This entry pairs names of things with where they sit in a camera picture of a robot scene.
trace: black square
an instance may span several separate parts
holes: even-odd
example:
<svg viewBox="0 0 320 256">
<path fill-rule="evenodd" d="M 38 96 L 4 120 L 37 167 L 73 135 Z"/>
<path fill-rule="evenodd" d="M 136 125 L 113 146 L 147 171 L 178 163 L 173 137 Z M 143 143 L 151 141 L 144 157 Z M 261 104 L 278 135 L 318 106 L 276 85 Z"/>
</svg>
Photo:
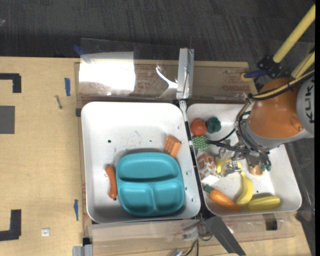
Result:
<svg viewBox="0 0 320 256">
<path fill-rule="evenodd" d="M 0 134 L 15 134 L 15 106 L 0 106 Z"/>
</svg>

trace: orange sponge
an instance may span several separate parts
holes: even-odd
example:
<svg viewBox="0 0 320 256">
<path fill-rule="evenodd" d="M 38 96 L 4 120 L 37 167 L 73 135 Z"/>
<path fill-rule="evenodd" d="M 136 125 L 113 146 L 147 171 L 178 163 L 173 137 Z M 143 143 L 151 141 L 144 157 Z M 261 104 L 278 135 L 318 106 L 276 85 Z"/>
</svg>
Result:
<svg viewBox="0 0 320 256">
<path fill-rule="evenodd" d="M 180 148 L 181 142 L 172 135 L 166 137 L 164 151 L 172 156 L 173 158 L 176 157 L 178 150 Z"/>
</svg>

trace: screw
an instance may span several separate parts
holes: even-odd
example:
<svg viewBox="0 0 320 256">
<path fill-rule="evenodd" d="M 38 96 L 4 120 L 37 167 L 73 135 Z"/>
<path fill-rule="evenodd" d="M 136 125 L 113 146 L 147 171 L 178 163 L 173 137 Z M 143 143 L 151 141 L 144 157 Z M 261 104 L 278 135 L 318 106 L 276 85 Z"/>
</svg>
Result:
<svg viewBox="0 0 320 256">
<path fill-rule="evenodd" d="M 58 107 L 59 107 L 59 109 L 61 109 L 62 110 L 62 106 L 61 106 L 61 104 L 60 104 L 60 100 L 59 100 L 59 97 L 56 95 L 56 96 L 54 96 L 55 97 L 55 99 L 56 99 L 56 102 L 58 103 Z"/>
</svg>

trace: wooden table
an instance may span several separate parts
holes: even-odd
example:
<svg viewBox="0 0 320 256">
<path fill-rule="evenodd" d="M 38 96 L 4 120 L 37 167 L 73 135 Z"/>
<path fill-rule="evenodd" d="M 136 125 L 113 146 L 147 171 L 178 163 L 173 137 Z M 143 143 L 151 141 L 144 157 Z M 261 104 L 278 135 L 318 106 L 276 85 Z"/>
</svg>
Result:
<svg viewBox="0 0 320 256">
<path fill-rule="evenodd" d="M 21 236 L 0 241 L 0 255 L 71 256 L 73 246 L 82 244 L 75 87 L 78 62 L 78 58 L 0 57 L 0 73 L 19 73 L 22 78 L 21 93 L 13 93 L 12 81 L 0 80 L 0 106 L 15 106 L 14 134 L 0 134 L 0 230 L 9 230 L 11 210 L 21 210 Z M 65 78 L 70 79 L 70 96 L 66 95 Z M 59 97 L 62 109 L 54 96 Z M 247 255 L 310 255 L 302 226 L 292 219 L 294 237 L 240 245 Z M 44 228 L 50 228 L 49 236 L 42 236 Z M 199 250 L 201 256 L 225 253 L 221 245 Z"/>
</svg>

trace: teal divided plate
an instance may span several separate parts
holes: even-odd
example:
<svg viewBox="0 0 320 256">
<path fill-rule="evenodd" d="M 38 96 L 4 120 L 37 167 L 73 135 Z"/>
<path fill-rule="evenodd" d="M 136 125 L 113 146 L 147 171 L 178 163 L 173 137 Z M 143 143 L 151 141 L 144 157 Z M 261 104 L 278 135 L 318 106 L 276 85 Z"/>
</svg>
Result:
<svg viewBox="0 0 320 256">
<path fill-rule="evenodd" d="M 134 216 L 168 215 L 184 204 L 180 166 L 169 154 L 128 154 L 118 162 L 115 175 L 121 205 Z"/>
</svg>

